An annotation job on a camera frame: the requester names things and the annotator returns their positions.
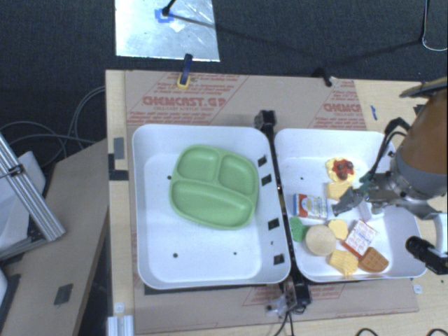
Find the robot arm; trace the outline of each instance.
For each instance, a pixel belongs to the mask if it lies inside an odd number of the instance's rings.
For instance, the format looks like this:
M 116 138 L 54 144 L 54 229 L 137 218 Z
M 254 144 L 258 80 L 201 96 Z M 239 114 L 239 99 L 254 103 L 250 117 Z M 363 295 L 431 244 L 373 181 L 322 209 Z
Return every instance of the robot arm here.
M 377 161 L 364 175 L 358 189 L 350 188 L 332 206 L 335 215 L 348 211 L 363 200 L 372 204 L 372 213 L 379 214 L 388 205 L 404 207 L 423 220 L 434 220 L 437 245 L 417 237 L 409 238 L 407 250 L 437 274 L 448 274 L 447 214 L 440 213 L 428 200 L 447 192 L 447 79 L 443 78 L 404 91 L 402 97 L 425 94 L 428 102 L 410 127 L 404 120 L 392 120 L 386 130 Z M 397 127 L 407 131 L 390 169 L 377 173 L 377 165 Z

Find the metal plate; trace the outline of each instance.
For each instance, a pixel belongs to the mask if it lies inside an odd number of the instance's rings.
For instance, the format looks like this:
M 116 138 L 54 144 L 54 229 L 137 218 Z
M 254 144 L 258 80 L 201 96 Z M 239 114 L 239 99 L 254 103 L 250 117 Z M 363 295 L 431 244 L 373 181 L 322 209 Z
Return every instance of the metal plate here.
M 219 62 L 211 0 L 177 0 L 167 17 L 170 0 L 115 0 L 116 54 Z

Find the black fabric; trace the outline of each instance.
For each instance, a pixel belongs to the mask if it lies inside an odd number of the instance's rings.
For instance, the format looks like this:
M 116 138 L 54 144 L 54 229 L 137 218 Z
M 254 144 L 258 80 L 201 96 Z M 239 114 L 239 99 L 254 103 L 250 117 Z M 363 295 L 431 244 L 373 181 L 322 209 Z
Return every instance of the black fabric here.
M 212 0 L 221 62 L 192 71 L 425 81 L 447 75 L 447 54 L 420 41 L 425 0 Z M 182 61 L 115 56 L 114 0 L 0 0 L 0 126 L 16 120 L 67 133 L 82 96 L 106 69 L 181 71 Z M 430 0 L 427 39 L 447 44 L 447 0 Z M 105 137 L 104 100 L 80 134 Z M 14 128 L 10 141 L 37 132 Z M 57 144 L 40 141 L 36 154 Z M 28 149 L 23 143 L 17 149 Z

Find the white tray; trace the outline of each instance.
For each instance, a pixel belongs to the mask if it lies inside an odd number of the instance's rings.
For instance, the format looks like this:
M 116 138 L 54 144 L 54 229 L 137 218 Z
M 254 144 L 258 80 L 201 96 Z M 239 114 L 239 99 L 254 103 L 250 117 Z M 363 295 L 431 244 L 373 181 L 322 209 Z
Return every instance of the white tray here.
M 275 138 L 277 160 L 288 215 L 293 215 L 293 195 L 303 193 L 325 196 L 326 183 L 331 182 L 325 163 L 335 157 L 344 157 L 355 166 L 356 178 L 353 186 L 360 184 L 362 177 L 374 164 L 383 134 L 378 132 L 334 131 L 319 129 L 283 129 Z M 385 155 L 378 166 L 378 172 L 389 169 L 390 157 Z M 337 202 L 329 199 L 328 217 L 335 218 L 330 204 Z M 349 229 L 361 217 L 358 208 L 340 214 Z M 305 225 L 324 223 L 322 220 L 301 218 Z M 370 274 L 358 268 L 349 278 L 328 264 L 329 257 L 315 256 L 308 250 L 305 242 L 294 244 L 297 266 L 305 277 L 315 282 L 359 281 L 366 279 L 385 279 L 419 277 L 425 271 L 425 265 L 415 259 L 405 248 L 407 238 L 420 236 L 415 217 L 403 208 L 390 206 L 384 216 L 372 218 L 367 222 L 378 231 L 371 246 L 375 247 L 388 260 L 389 266 L 379 274 Z M 346 250 L 340 243 L 337 248 Z
M 239 230 L 217 230 L 182 218 L 169 204 L 169 182 L 181 152 L 204 144 L 243 155 L 257 167 L 255 214 Z M 156 289 L 275 284 L 289 274 L 286 231 L 270 146 L 250 127 L 145 125 L 132 140 L 136 188 L 137 264 L 143 282 Z M 267 163 L 258 167 L 258 160 Z M 268 222 L 278 219 L 271 230 Z

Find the green plate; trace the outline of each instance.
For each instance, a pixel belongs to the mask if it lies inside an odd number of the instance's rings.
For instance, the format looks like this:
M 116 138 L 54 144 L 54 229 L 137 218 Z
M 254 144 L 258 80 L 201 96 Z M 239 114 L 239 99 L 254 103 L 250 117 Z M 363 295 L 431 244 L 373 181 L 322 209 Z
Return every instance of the green plate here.
M 210 146 L 185 149 L 169 186 L 169 202 L 178 215 L 218 229 L 236 230 L 249 224 L 257 197 L 253 163 Z

